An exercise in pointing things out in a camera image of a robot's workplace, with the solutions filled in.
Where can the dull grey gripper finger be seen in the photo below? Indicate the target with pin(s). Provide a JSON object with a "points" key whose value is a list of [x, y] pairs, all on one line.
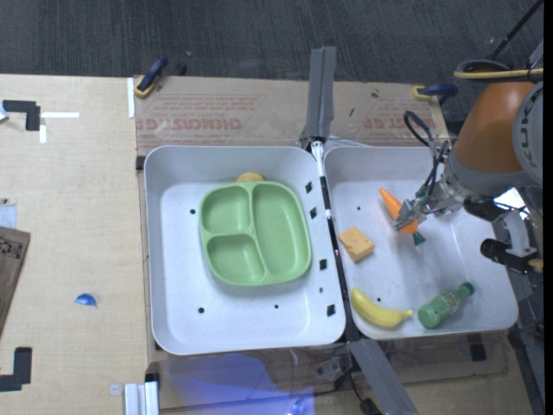
{"points": [[405, 214], [421, 218]]}

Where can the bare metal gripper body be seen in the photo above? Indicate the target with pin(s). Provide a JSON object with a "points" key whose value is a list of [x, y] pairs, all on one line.
{"points": [[443, 199]]}

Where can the orange carrot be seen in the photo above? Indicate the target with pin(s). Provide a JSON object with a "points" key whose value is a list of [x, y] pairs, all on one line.
{"points": [[391, 203]]}

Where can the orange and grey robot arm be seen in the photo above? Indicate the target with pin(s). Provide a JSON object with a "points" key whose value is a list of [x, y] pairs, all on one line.
{"points": [[488, 132]]}

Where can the white plastic tray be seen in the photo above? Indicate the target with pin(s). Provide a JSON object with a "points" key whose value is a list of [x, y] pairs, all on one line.
{"points": [[242, 318], [432, 270]]}

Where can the green plastic bottle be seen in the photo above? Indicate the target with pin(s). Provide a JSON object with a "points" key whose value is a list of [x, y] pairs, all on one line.
{"points": [[443, 307]]}

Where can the yellow banana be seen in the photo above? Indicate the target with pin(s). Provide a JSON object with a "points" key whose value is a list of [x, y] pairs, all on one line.
{"points": [[376, 311]]}

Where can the green divided plate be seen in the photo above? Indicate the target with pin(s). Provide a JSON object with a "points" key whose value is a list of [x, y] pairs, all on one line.
{"points": [[255, 234]]}

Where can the tan round biscuit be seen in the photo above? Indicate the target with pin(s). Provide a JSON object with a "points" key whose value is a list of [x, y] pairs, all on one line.
{"points": [[249, 177]]}

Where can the brown cardboard board, red print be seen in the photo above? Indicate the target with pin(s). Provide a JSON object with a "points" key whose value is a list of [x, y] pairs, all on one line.
{"points": [[259, 115]]}

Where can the small blue dome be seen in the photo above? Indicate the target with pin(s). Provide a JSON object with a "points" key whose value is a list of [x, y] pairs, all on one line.
{"points": [[85, 300]]}

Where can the brown paper packet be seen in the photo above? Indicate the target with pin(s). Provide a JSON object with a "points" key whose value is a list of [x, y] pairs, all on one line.
{"points": [[10, 270]]}

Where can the black cylinder on white bracket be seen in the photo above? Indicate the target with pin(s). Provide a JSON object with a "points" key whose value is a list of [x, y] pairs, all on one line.
{"points": [[510, 249]]}

